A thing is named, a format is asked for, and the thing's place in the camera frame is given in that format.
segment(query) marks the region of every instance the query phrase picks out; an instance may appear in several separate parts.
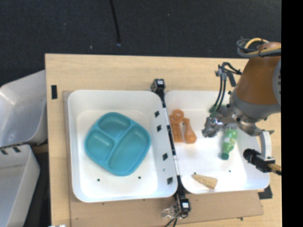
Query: green bottle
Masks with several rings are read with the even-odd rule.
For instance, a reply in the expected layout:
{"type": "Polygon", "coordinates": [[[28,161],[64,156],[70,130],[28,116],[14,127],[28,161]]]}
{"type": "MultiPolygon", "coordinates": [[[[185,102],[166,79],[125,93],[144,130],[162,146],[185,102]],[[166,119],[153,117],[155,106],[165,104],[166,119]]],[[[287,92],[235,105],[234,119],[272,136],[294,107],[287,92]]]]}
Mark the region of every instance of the green bottle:
{"type": "Polygon", "coordinates": [[[237,130],[228,129],[228,130],[225,131],[223,151],[222,151],[222,155],[221,155],[221,158],[223,160],[228,159],[229,153],[235,147],[237,136],[238,136],[237,130]]]}

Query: wooden table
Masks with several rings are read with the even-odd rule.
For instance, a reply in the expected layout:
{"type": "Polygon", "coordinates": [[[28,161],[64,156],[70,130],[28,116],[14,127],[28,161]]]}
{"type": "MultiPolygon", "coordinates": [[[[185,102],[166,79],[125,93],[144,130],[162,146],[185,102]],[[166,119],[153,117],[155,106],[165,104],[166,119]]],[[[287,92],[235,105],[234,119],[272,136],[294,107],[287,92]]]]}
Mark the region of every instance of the wooden table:
{"type": "MultiPolygon", "coordinates": [[[[160,211],[172,202],[168,198],[86,204],[75,198],[69,186],[63,92],[78,89],[146,90],[156,78],[165,80],[167,91],[218,90],[219,79],[214,71],[224,61],[243,70],[247,59],[46,54],[52,225],[164,226],[168,220],[160,217],[160,211]]],[[[232,90],[229,83],[227,90],[232,90]]],[[[275,130],[272,155],[277,164],[281,164],[280,117],[280,113],[275,114],[258,124],[262,129],[275,130]]],[[[270,177],[272,199],[260,201],[257,191],[187,194],[192,211],[187,218],[178,220],[178,225],[282,226],[281,176],[271,173],[270,177]]]]}

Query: blue plate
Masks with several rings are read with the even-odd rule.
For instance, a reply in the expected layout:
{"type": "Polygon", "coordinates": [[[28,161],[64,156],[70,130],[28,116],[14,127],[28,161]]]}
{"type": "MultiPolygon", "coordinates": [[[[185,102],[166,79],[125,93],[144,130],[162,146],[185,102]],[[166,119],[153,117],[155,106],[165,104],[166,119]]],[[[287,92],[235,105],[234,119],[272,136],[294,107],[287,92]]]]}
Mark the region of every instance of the blue plate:
{"type": "Polygon", "coordinates": [[[148,131],[120,113],[107,113],[98,119],[84,142],[85,151],[94,162],[119,176],[134,172],[150,146],[148,131]]]}

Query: black floor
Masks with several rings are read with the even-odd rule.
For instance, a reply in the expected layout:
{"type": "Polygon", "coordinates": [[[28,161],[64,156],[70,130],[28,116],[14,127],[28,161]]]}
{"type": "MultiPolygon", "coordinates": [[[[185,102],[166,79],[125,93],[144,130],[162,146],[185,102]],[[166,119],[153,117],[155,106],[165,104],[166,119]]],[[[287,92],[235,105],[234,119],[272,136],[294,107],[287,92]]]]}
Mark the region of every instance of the black floor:
{"type": "MultiPolygon", "coordinates": [[[[282,0],[113,3],[118,30],[110,0],[0,0],[0,86],[43,70],[45,53],[239,58],[242,37],[281,42],[282,0]]],[[[47,226],[49,217],[47,157],[38,158],[42,187],[31,227],[47,226]]]]}

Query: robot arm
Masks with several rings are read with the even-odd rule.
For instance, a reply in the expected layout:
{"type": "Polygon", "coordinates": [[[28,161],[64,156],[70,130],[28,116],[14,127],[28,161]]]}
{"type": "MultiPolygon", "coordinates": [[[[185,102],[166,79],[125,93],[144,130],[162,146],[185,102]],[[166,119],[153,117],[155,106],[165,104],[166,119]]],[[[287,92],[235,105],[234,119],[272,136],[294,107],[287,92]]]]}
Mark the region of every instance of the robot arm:
{"type": "Polygon", "coordinates": [[[224,62],[219,66],[220,91],[217,101],[210,109],[202,134],[213,137],[227,128],[240,128],[250,136],[259,136],[262,152],[247,149],[243,156],[262,172],[282,171],[271,157],[270,134],[256,123],[267,119],[271,114],[281,112],[281,44],[263,39],[243,39],[237,42],[238,53],[249,58],[243,73],[224,62]],[[241,75],[235,89],[230,93],[227,105],[222,105],[227,78],[232,73],[241,75]]]}

